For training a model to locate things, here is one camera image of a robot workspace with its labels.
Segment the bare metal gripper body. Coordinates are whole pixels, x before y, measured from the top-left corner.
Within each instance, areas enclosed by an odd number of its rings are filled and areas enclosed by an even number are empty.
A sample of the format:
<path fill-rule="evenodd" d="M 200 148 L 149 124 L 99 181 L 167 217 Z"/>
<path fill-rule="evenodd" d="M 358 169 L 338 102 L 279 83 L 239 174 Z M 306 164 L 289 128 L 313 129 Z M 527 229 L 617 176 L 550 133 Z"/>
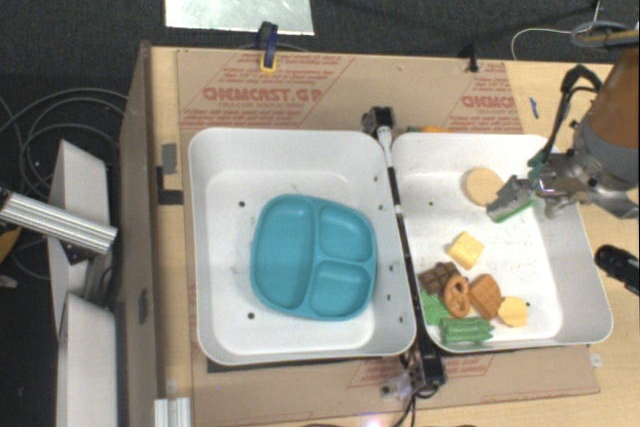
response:
<path fill-rule="evenodd" d="M 586 153 L 552 153 L 538 178 L 538 196 L 583 193 L 616 218 L 638 218 L 639 205 L 628 197 L 637 182 L 607 170 Z"/>

